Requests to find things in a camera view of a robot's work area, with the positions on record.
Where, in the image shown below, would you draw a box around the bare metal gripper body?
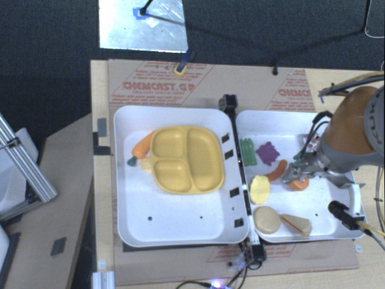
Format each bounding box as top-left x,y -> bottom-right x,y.
296,154 -> 331,180

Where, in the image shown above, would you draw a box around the orange round toy food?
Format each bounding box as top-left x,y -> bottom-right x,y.
288,177 -> 310,191

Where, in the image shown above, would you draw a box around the orange sausage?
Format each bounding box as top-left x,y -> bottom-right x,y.
264,159 -> 289,182

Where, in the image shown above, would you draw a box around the red and white packet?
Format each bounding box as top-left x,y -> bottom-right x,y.
300,133 -> 321,154

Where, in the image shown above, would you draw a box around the white plastic tray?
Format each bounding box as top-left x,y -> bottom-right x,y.
113,105 -> 250,248
235,110 -> 366,243

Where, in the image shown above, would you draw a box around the purple grapes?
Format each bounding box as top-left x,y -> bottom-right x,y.
255,141 -> 281,166

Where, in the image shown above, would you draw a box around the yellow oval toy slice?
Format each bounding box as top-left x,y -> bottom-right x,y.
250,175 -> 271,205

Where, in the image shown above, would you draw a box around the thin black and white rod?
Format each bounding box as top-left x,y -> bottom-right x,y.
227,107 -> 257,247

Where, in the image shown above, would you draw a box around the green beans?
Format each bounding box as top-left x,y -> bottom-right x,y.
239,137 -> 258,167

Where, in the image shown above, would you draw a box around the tan bread roll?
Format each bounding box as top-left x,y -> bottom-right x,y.
253,205 -> 282,234

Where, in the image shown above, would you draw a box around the yellow divided plate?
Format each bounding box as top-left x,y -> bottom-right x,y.
149,125 -> 226,196

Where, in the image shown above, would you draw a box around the pale yellow toy food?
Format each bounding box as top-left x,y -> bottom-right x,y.
139,157 -> 155,175

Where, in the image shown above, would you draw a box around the orange carrot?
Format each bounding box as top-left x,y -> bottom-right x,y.
127,129 -> 158,166

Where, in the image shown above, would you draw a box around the brown cardboard board red print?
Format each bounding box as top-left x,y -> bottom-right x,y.
107,59 -> 360,286

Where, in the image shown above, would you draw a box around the black cylinder on white bracket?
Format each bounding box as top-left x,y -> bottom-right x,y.
327,182 -> 366,231

